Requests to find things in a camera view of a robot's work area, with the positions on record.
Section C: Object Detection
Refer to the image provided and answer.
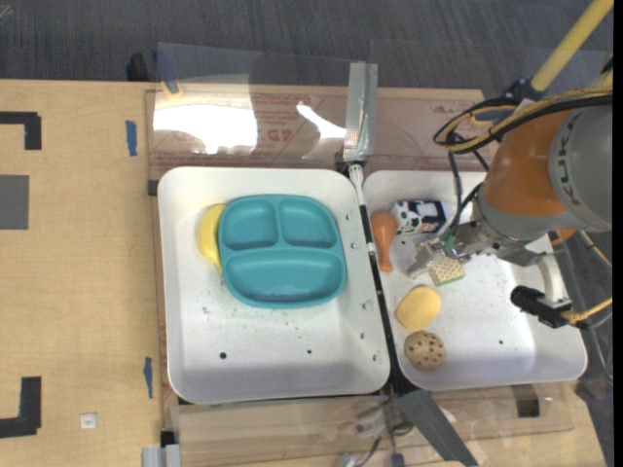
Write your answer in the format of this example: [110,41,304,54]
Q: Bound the orange toy chicken drumstick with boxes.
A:
[370,210,399,274]

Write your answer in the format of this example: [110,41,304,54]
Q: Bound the blue divided plate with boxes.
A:
[217,194,348,309]

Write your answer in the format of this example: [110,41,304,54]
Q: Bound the beige and green waffle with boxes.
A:
[426,255,466,288]

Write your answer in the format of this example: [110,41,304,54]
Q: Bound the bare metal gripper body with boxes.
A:
[440,220,513,263]

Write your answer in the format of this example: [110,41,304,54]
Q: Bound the black and white carton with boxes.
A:
[390,199,449,236]

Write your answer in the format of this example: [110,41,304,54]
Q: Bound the yellow banana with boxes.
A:
[198,203,229,274]

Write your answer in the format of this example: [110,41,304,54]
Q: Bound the brown chocolate chip biscuit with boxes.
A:
[403,330,448,373]

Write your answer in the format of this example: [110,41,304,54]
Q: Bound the white plastic tray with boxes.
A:
[156,165,392,406]
[362,169,589,392]

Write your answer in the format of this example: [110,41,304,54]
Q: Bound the black cylinder on white bracket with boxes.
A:
[509,253,574,330]

